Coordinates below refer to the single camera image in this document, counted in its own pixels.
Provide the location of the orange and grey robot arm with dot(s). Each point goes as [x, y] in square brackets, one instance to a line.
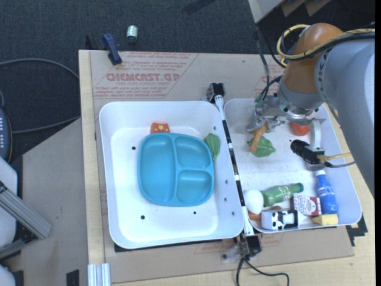
[342, 79]

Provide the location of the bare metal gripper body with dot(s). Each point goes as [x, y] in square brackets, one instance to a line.
[278, 110]

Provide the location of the red tomato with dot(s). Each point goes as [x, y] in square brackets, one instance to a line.
[299, 129]

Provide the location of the yellow cheese wedge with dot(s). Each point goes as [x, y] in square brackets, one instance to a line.
[326, 219]

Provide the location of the red and white carton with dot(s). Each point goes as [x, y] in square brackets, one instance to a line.
[306, 205]

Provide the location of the black cylinder on white bracket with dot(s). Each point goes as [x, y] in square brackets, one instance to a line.
[306, 152]

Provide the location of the small green and white can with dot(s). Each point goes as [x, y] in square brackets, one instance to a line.
[132, 33]

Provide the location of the brown cardboard board red print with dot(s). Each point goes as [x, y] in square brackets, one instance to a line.
[166, 79]

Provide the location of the white plastic tray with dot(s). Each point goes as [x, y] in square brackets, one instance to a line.
[166, 225]
[282, 168]

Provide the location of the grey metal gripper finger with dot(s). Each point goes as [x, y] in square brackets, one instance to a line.
[253, 124]
[272, 126]

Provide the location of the black and white milk carton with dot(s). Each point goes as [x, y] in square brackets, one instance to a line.
[278, 220]

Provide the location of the blue bottle white cap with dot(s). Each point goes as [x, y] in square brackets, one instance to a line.
[326, 195]

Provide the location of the thin black and white rod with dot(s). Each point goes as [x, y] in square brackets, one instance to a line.
[231, 153]

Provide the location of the small orange carrot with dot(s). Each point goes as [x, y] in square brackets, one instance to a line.
[254, 216]

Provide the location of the blue divided plate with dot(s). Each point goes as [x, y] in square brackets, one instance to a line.
[175, 171]

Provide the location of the green bottle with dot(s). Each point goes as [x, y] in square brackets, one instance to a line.
[276, 194]

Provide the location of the red pizza slice yellow star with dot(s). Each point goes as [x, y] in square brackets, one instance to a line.
[160, 127]

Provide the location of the green lettuce leaf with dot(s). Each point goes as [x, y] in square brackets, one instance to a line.
[212, 144]
[265, 149]

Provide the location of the white egg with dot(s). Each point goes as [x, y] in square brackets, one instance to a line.
[254, 200]

